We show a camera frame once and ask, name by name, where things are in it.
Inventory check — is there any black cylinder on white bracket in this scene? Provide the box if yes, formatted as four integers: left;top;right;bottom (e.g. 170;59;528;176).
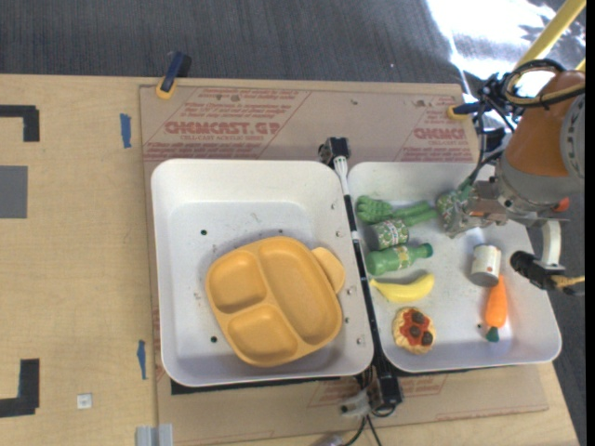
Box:
509;220;566;292

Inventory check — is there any green leafy vegetable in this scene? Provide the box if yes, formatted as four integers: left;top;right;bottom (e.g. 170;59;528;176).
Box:
354;194;439;227

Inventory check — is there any orange divided plate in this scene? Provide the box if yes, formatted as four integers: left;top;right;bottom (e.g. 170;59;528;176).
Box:
204;235;347;369

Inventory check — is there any green patterned can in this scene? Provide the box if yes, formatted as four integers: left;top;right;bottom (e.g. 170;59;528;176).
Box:
368;218;411;251
435;190;469;232

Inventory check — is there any thin black and white rod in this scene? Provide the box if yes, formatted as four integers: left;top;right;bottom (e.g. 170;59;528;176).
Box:
331;154;383;367

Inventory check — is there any yellow banana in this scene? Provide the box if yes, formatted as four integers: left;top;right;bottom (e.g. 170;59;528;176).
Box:
369;272;436;304

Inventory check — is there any orange carrot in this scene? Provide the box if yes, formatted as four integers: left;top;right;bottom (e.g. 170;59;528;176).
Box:
483;274;509;344

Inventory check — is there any black block with thin wires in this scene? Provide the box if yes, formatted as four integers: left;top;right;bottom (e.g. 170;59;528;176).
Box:
319;136;350;164
370;373;404;409

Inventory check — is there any white can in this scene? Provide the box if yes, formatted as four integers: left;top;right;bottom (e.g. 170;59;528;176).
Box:
468;243;503;289

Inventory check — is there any green bottle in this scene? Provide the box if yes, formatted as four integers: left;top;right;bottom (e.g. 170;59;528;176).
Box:
364;243;434;277

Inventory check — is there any brown cardboard board red print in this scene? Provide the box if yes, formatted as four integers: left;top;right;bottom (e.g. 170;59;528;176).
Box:
139;83;550;446

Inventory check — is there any white plastic tray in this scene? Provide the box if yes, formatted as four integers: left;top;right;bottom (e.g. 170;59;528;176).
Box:
346;161;563;374
150;157;376;388

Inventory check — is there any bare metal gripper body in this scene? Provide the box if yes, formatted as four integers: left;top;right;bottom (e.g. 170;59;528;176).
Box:
468;179;526;226

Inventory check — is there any pizza slice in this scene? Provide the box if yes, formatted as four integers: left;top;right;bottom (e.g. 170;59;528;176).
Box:
390;306;437;356

